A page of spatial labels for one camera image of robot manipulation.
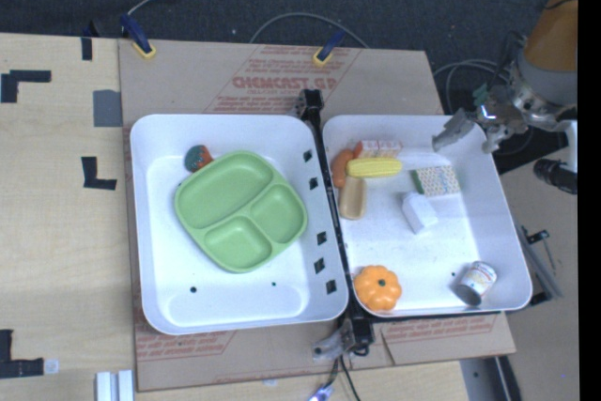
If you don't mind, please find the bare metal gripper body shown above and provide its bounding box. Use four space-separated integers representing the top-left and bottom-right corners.
474 77 568 133

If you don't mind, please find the patterned box with green edge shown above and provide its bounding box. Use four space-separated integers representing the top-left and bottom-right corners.
410 164 462 197

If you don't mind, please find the orange and white carton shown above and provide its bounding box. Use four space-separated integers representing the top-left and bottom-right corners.
353 139 404 160

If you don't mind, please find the yellow toy corn cob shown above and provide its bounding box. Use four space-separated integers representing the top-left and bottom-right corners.
345 156 404 179

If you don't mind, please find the orange toy carrot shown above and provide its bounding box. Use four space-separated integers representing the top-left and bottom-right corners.
330 147 355 190

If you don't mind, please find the tan toy bread bun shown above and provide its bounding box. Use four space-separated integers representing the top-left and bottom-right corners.
338 176 368 222

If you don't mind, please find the white plastic tray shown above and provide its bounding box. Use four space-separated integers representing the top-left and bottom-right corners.
130 113 350 336
321 114 534 319

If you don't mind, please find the white printed can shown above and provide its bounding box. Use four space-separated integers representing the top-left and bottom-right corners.
452 260 499 308

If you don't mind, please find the orange toy pumpkin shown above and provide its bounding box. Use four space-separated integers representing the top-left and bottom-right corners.
352 265 404 313

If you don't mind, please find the green divided plate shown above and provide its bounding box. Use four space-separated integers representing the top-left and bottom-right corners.
173 149 309 274

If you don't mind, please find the red and green toy strawberry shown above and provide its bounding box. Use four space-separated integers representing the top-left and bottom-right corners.
183 145 215 174

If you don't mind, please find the brown cardboard board red print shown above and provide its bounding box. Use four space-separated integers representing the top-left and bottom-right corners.
116 37 517 393

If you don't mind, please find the black cylinder on white bracket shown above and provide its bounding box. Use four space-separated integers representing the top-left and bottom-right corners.
532 118 579 196

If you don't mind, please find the black block with wires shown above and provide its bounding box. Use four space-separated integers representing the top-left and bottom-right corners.
345 316 377 356

